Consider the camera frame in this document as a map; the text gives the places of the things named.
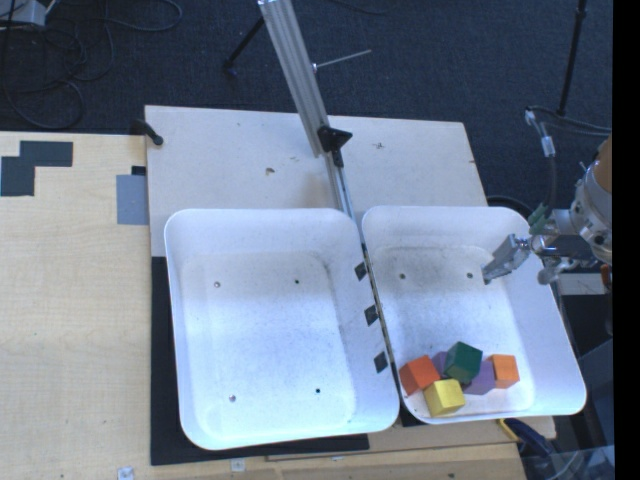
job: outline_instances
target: white tray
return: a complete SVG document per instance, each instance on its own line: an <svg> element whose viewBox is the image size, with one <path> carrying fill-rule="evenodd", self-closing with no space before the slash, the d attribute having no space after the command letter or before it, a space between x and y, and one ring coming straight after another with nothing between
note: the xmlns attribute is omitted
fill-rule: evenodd
<svg viewBox="0 0 640 480"><path fill-rule="evenodd" d="M355 223L333 209L167 221L180 421L211 450L368 433L399 398Z"/></svg>
<svg viewBox="0 0 640 480"><path fill-rule="evenodd" d="M399 370L457 341L516 356L521 380L508 389L465 395L457 412L431 417L421 391L402 399L419 420L459 421L567 415L586 390L541 260L485 285L481 267L510 233L528 235L518 213L495 207L400 207L369 210L362 230L391 352Z"/></svg>

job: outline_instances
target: colored cube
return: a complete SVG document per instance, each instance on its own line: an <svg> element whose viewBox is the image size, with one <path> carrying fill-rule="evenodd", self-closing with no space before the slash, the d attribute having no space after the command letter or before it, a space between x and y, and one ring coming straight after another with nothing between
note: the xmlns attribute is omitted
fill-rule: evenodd
<svg viewBox="0 0 640 480"><path fill-rule="evenodd" d="M446 360L447 360L447 353L444 351L438 352L435 356L431 358L431 361L433 361L433 365L436 367L436 370L438 370L438 373L442 378L445 377L444 365Z"/></svg>
<svg viewBox="0 0 640 480"><path fill-rule="evenodd" d="M423 393L433 417L451 414L465 404L462 387L456 379L437 380Z"/></svg>
<svg viewBox="0 0 640 480"><path fill-rule="evenodd" d="M493 364L497 388L507 389L520 380L515 356L511 354L493 354L487 361Z"/></svg>
<svg viewBox="0 0 640 480"><path fill-rule="evenodd" d="M462 386L462 392L465 395L486 395L495 387L496 377L493 373L493 363L491 361L482 361L480 363L480 372L469 384Z"/></svg>
<svg viewBox="0 0 640 480"><path fill-rule="evenodd" d="M447 351L444 374L468 384L480 372L482 350L458 341Z"/></svg>
<svg viewBox="0 0 640 480"><path fill-rule="evenodd" d="M409 361L400 368L400 382L402 382L402 387L407 395L429 387L436 380L440 380L440 374L429 356Z"/></svg>

